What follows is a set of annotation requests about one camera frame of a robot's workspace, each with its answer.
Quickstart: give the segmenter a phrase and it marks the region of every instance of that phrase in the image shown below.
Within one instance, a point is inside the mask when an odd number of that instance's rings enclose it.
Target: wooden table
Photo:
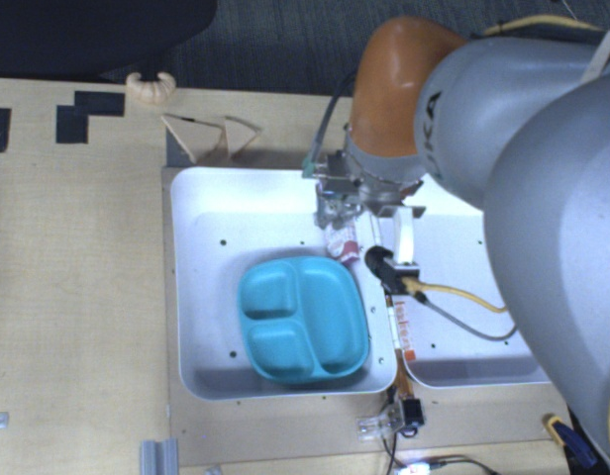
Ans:
[[[127,98],[123,117],[90,116],[88,144],[56,143],[56,106],[73,105],[75,91],[124,87],[0,79],[0,108],[12,110],[0,153],[0,412],[10,414],[0,429],[0,474],[136,474],[141,441],[171,435],[161,114],[229,115],[262,128],[237,162],[218,153],[211,165],[298,168],[327,104],[323,97],[180,89],[162,107]],[[329,149],[342,144],[350,105],[339,104]],[[440,395],[441,406],[431,390],[416,390],[428,404],[427,425],[417,441],[400,442],[402,460],[465,453],[504,475],[568,472],[541,423],[544,413],[566,417],[551,385],[451,390]],[[325,414],[320,398],[283,399],[275,409],[295,425],[312,411],[349,425],[356,406],[367,402],[372,412],[381,397],[356,399],[330,397]],[[388,461],[379,444],[359,444],[348,427],[331,443],[323,427],[299,436],[305,446],[298,451],[312,457],[271,460],[290,457],[289,449],[263,441],[272,431],[264,421],[254,426],[262,409],[247,405],[238,423],[223,405],[198,407],[193,413],[219,431],[214,456],[226,475],[375,475]],[[242,446],[245,438],[255,449]]]

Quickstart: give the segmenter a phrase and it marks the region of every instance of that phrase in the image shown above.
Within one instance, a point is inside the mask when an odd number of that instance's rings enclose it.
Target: logo on robot arm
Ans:
[[[426,159],[433,164],[435,170],[432,172],[432,174],[438,180],[442,180],[444,178],[442,176],[440,166],[437,164],[437,160],[434,156],[435,150],[433,148],[433,143],[431,142],[431,137],[433,135],[433,127],[435,125],[435,107],[437,106],[437,101],[441,95],[442,92],[438,91],[437,93],[431,95],[431,97],[428,99],[428,103],[426,104],[426,115],[428,116],[428,119],[424,121],[424,149],[426,150]]]

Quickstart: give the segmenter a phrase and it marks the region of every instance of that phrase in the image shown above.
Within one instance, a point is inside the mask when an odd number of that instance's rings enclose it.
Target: gray bracket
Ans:
[[[141,475],[179,475],[177,438],[145,440],[140,447]]]

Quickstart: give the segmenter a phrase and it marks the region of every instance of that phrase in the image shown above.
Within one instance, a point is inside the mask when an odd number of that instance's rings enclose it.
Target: white strap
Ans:
[[[582,74],[580,84],[588,83],[600,77],[610,57],[610,30],[604,35],[600,46],[595,50],[589,66]]]

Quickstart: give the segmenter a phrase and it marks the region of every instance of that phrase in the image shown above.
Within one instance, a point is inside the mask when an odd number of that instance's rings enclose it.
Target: blue plate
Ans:
[[[368,355],[356,283],[331,258],[282,258],[253,267],[239,284],[238,307],[248,357],[269,380],[341,378]]]

